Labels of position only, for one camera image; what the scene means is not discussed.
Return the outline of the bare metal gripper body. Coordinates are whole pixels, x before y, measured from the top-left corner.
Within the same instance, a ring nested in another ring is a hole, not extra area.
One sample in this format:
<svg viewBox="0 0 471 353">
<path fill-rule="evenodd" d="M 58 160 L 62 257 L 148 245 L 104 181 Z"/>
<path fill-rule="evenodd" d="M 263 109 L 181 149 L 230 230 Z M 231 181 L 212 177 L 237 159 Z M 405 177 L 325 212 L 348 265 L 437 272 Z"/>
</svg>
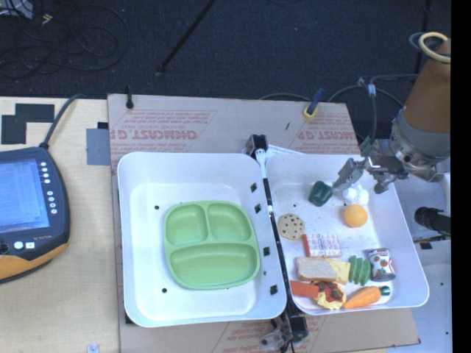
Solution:
<svg viewBox="0 0 471 353">
<path fill-rule="evenodd" d="M 447 159 L 431 157 L 400 139 L 381 140 L 366 156 L 364 167 L 378 182 L 392 182 L 409 176 L 426 182 L 440 182 L 447 176 Z"/>
</svg>

